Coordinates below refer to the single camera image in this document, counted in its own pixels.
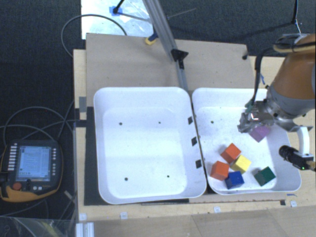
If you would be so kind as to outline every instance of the emergency stop button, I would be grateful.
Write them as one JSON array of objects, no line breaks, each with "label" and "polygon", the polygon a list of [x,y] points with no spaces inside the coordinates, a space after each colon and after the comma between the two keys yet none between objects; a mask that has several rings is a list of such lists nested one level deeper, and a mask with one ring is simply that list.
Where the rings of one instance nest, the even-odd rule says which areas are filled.
[{"label": "emergency stop button", "polygon": [[22,189],[22,184],[20,182],[15,182],[12,186],[13,190],[19,191]]}]

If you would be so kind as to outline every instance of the black clamp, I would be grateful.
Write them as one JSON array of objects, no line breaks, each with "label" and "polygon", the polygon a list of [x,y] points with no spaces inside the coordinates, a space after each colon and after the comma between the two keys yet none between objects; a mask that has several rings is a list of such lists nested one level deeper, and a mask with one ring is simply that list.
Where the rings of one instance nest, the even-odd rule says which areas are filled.
[{"label": "black clamp", "polygon": [[180,69],[183,69],[183,70],[184,70],[183,60],[184,60],[184,58],[187,57],[188,54],[189,54],[188,52],[180,51],[178,49],[171,50],[171,55],[173,57],[173,60],[178,61]]}]

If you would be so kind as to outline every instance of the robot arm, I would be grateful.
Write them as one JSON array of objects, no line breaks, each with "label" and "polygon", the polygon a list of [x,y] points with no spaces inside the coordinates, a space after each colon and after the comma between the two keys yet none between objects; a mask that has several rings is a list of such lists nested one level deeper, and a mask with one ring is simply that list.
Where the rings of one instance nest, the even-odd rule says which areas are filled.
[{"label": "robot arm", "polygon": [[293,119],[315,109],[315,40],[313,35],[285,35],[274,45],[277,52],[288,53],[263,101],[255,101],[260,65],[264,53],[256,60],[256,84],[253,98],[241,114],[239,132],[252,134],[263,126],[279,125],[288,132],[297,132],[300,149],[281,147],[280,155],[301,170],[315,171],[313,155],[309,154],[308,131]]}]

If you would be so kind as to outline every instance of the toy block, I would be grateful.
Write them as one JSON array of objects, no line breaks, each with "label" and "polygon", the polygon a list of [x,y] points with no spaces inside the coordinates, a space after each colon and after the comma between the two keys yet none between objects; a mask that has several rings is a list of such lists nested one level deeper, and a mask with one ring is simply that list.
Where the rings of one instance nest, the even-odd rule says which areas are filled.
[{"label": "toy block", "polygon": [[245,156],[240,155],[231,166],[231,169],[234,171],[240,171],[243,174],[247,171],[250,165],[251,161],[248,160]]},{"label": "toy block", "polygon": [[257,126],[249,133],[249,135],[254,138],[257,142],[262,141],[264,137],[268,135],[270,129],[264,126]]},{"label": "toy block", "polygon": [[225,183],[226,183],[227,189],[231,189],[231,188],[237,188],[243,185],[245,182],[242,178],[241,172],[235,171],[235,172],[228,173],[228,178],[225,179]]},{"label": "toy block", "polygon": [[264,186],[266,183],[270,182],[276,176],[269,167],[266,167],[263,170],[259,171],[257,174],[255,174],[254,177],[256,178],[260,186]]},{"label": "toy block", "polygon": [[211,177],[218,180],[225,180],[228,177],[229,165],[221,161],[217,161],[212,166]]},{"label": "toy block", "polygon": [[222,153],[221,156],[228,162],[232,163],[241,153],[233,143],[231,143]]}]

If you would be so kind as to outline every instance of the display screen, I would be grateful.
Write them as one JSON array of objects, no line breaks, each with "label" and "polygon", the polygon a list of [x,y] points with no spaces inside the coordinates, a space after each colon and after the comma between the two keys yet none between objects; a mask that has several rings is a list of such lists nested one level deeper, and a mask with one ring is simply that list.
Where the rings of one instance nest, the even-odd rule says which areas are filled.
[{"label": "display screen", "polygon": [[50,147],[20,146],[17,181],[50,181]]}]

